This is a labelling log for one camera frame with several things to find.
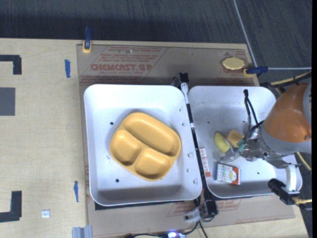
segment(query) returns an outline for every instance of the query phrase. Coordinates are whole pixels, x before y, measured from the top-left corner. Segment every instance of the black tape mark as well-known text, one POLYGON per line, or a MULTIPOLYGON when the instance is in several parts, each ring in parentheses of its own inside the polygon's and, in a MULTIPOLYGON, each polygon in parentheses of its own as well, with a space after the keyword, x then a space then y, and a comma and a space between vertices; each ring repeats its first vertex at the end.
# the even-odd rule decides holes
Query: black tape mark
POLYGON ((11 192, 11 207, 9 212, 0 213, 0 223, 19 221, 22 217, 22 191, 11 192))
POLYGON ((0 61, 13 62, 13 75, 22 74, 22 59, 19 55, 0 55, 0 61))

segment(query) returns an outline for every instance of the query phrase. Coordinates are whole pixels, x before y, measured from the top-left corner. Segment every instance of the white cord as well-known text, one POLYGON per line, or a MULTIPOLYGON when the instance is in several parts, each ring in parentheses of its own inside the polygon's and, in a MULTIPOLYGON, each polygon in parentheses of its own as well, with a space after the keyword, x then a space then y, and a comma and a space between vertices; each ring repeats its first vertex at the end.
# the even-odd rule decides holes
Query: white cord
POLYGON ((249 48, 251 59, 253 61, 254 67, 258 67, 258 64, 256 62, 256 59, 255 59, 254 55, 253 55, 253 51, 251 49, 251 45, 250 45, 246 30, 244 28, 244 25, 243 25, 243 22, 242 22, 242 19, 241 19, 241 16, 240 16, 240 12, 239 12, 239 9, 238 9, 237 2, 236 2, 236 0, 233 0, 233 2, 234 2, 234 6, 236 8, 236 11, 237 11, 237 14, 238 14, 238 17, 239 17, 239 20, 240 20, 240 24, 241 24, 241 27, 242 27, 242 31, 243 31, 244 37, 246 38, 246 41, 247 41, 247 46, 249 48))
POLYGON ((189 100, 188 100, 188 84, 187 83, 181 83, 180 84, 180 88, 182 89, 182 92, 184 94, 186 104, 189 104, 189 100))
POLYGON ((269 70, 308 70, 312 69, 311 67, 300 67, 300 68, 268 68, 269 70))

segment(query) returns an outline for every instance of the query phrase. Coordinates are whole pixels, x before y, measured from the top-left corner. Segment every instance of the blue tape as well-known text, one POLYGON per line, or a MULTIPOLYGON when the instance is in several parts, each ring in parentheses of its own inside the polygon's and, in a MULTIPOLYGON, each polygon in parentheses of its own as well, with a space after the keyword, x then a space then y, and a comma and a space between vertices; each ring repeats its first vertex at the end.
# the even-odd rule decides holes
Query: blue tape
POLYGON ((70 78, 70 61, 65 59, 65 72, 66 72, 66 77, 70 78))
POLYGON ((74 192, 75 192, 75 196, 76 196, 76 202, 78 203, 79 202, 79 200, 78 200, 78 181, 75 181, 74 192))
POLYGON ((255 74, 255 73, 266 73, 268 72, 268 67, 265 66, 259 66, 259 67, 253 67, 251 69, 247 69, 247 74, 255 74))
POLYGON ((91 28, 87 26, 85 31, 85 49, 87 50, 90 48, 90 41, 91 41, 91 28))

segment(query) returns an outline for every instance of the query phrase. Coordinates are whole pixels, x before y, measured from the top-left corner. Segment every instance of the plastic tray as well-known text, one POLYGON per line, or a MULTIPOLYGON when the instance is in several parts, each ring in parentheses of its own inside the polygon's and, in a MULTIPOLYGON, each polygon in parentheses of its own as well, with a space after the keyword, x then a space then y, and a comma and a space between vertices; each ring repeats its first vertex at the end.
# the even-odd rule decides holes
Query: plastic tray
POLYGON ((145 180, 163 178, 176 161, 181 141, 177 133, 145 113, 128 115, 110 142, 111 156, 145 180))

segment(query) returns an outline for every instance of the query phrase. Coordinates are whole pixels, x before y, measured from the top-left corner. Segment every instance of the sink basin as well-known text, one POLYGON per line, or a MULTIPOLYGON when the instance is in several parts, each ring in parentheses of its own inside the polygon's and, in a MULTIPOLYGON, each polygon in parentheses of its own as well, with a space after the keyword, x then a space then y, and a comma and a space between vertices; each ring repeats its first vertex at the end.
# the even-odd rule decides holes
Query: sink basin
MULTIPOLYGON (((185 201, 201 194, 202 182, 195 146, 184 96, 179 89, 172 86, 92 85, 85 91, 84 106, 90 193, 95 202, 103 206, 116 206, 185 201), (134 113, 152 116, 175 131, 181 141, 179 153, 178 149, 171 148, 166 150, 167 155, 164 156, 160 152, 165 151, 166 145, 146 139, 140 143, 142 137, 135 130, 136 126, 130 126, 128 121, 125 128, 119 130, 113 145, 114 155, 111 155, 110 142, 114 133, 122 121, 134 113), (129 156, 119 153, 122 139, 128 144, 129 156), (143 148, 144 142, 151 148, 143 148), (160 164, 157 171, 159 179, 146 180, 121 165, 132 165, 140 175, 148 176, 151 172, 149 159, 154 156, 149 152, 151 149, 159 155, 155 157, 157 164, 160 164)), ((167 141, 176 140, 171 134, 166 137, 167 141)))
MULTIPOLYGON (((232 185, 214 179, 216 164, 220 161, 220 150, 214 142, 214 135, 219 132, 226 136, 234 129, 245 135, 248 116, 244 104, 243 90, 248 89, 249 99, 257 114, 258 121, 266 118, 276 99, 271 91, 263 87, 240 86, 195 86, 189 91, 193 120, 199 147, 205 148, 211 176, 207 184, 211 193, 219 198, 249 197, 273 194, 267 182, 276 178, 286 184, 285 169, 277 169, 262 159, 249 162, 240 157, 227 165, 241 169, 241 184, 232 185)), ((294 155, 283 158, 286 162, 295 164, 294 155)), ((297 169, 297 184, 299 190, 302 178, 297 169)))

